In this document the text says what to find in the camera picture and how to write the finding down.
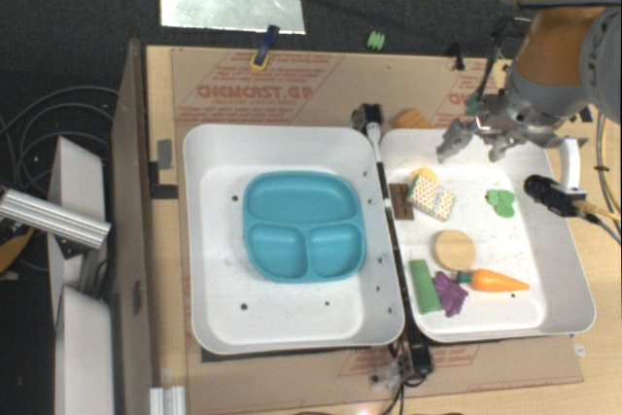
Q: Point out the orange waffle biscuit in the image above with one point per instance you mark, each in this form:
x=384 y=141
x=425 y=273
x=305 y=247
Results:
x=412 y=119

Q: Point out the tan round biscuit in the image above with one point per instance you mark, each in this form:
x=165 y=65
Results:
x=454 y=249

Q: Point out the white plastic tray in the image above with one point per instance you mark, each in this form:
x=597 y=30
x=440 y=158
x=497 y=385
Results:
x=544 y=257
x=291 y=325

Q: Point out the blue divided plate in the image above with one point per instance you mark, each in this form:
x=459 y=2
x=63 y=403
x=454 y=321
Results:
x=301 y=223

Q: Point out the green rectangular block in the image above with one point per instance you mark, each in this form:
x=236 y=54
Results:
x=424 y=287

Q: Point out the brown chocolate bar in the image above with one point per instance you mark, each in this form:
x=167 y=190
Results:
x=401 y=206

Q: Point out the orange carrot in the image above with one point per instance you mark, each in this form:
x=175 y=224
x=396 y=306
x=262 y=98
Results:
x=495 y=281

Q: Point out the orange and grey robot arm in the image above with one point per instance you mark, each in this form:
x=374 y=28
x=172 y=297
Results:
x=554 y=48

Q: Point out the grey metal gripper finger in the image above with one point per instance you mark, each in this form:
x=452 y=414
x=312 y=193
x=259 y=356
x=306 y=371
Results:
x=452 y=142
x=499 y=149

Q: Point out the black cylinder on white bracket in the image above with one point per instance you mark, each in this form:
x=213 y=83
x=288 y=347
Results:
x=554 y=195

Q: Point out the brown cardboard board red print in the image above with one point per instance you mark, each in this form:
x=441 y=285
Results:
x=311 y=82

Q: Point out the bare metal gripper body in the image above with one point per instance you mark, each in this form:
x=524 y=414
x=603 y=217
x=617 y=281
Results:
x=510 y=124

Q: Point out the yellow round toy food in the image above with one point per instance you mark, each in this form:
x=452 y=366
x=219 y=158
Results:
x=422 y=173

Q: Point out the green lettuce leaf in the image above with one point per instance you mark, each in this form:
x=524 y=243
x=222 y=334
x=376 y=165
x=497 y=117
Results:
x=503 y=203

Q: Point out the small green ribbed toy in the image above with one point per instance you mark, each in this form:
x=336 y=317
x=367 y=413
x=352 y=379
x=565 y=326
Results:
x=377 y=40

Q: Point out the purple grapes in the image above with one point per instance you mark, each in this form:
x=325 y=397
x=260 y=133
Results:
x=451 y=294

